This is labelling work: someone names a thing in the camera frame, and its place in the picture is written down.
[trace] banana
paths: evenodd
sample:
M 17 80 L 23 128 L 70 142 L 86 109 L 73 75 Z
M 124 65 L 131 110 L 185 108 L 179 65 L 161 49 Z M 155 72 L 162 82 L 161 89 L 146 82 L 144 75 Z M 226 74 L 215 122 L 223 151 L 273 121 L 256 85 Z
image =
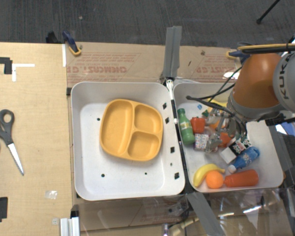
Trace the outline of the banana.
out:
M 193 175 L 193 185 L 199 187 L 199 185 L 206 178 L 209 171 L 219 171 L 220 173 L 225 173 L 225 169 L 218 167 L 214 163 L 208 163 L 201 166 L 195 174 Z

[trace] plastic tray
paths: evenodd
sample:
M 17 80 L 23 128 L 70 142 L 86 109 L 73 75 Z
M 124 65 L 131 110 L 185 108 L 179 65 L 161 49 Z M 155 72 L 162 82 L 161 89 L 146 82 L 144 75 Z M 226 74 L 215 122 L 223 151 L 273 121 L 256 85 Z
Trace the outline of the plastic tray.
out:
M 106 153 L 99 142 L 107 105 L 127 99 L 155 108 L 162 116 L 159 153 L 149 161 Z M 81 82 L 71 91 L 74 182 L 85 200 L 171 196 L 185 186 L 169 92 L 158 83 Z
M 221 84 L 202 84 L 202 83 L 180 83 L 174 87 L 174 98 L 176 102 L 176 109 L 184 108 L 186 116 L 191 119 L 192 117 L 201 116 L 202 112 L 207 109 L 206 106 L 196 101 L 187 100 L 186 96 L 204 97 L 212 95 L 217 92 Z M 217 96 L 215 99 L 219 102 L 227 102 L 230 91 Z M 259 183 L 256 186 L 250 187 L 237 187 L 228 188 L 222 186 L 219 189 L 208 188 L 205 181 L 199 186 L 193 188 L 199 192 L 221 192 L 221 191 L 234 191 L 244 189 L 258 189 L 258 188 L 276 188 L 283 182 L 283 170 L 278 159 L 275 146 L 269 128 L 264 121 L 249 122 L 247 125 L 248 138 L 251 144 L 257 147 L 260 151 L 260 156 L 253 161 L 249 166 L 237 170 L 241 172 L 248 169 L 255 169 L 259 175 Z M 228 164 L 221 158 L 219 153 L 223 148 L 219 148 L 216 152 L 205 153 L 201 150 L 194 150 L 192 146 L 183 145 L 186 164 L 188 168 L 189 181 L 192 184 L 193 175 L 196 170 L 204 164 L 215 163 L 220 168 L 226 169 L 224 177 L 230 175 L 227 170 Z
M 140 102 L 116 99 L 104 112 L 99 140 L 110 155 L 148 161 L 159 152 L 163 136 L 161 114 Z

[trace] table surface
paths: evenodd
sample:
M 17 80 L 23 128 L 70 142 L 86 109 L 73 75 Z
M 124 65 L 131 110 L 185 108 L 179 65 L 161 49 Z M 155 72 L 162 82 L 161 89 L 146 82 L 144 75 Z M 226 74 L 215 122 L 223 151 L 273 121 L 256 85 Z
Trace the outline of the table surface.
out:
M 17 67 L 16 81 L 12 81 L 12 75 L 4 74 L 0 64 L 0 110 L 15 114 L 12 136 L 25 173 L 20 174 L 8 147 L 1 142 L 0 197 L 8 198 L 8 210 L 7 218 L 0 222 L 0 235 L 58 236 L 59 226 L 53 221 L 70 217 L 74 189 L 62 45 L 0 42 L 0 57 L 9 57 L 14 64 L 35 65 Z M 52 199 L 46 195 L 48 191 L 56 191 L 57 196 Z M 205 233 L 198 226 L 199 232 Z M 156 225 L 87 235 L 160 233 L 161 226 Z

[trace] scissors blade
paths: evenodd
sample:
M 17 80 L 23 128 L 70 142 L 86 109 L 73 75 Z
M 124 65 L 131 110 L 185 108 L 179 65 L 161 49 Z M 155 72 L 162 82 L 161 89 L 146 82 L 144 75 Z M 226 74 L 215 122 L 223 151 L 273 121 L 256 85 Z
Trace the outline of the scissors blade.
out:
M 10 149 L 10 152 L 11 152 L 11 154 L 13 156 L 13 159 L 14 159 L 16 165 L 18 166 L 21 174 L 24 176 L 24 171 L 23 171 L 23 167 L 21 165 L 21 160 L 20 160 L 19 155 L 18 155 L 18 153 L 16 151 L 14 143 L 9 144 L 8 147 Z

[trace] dark gray carpet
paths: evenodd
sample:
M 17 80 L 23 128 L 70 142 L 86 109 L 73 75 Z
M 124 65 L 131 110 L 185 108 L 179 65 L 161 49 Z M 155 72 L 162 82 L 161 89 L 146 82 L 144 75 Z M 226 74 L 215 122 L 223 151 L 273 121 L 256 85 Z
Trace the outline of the dark gray carpet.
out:
M 0 41 L 164 45 L 166 28 L 182 26 L 181 45 L 236 48 L 238 42 L 285 43 L 295 33 L 295 0 L 0 0 Z

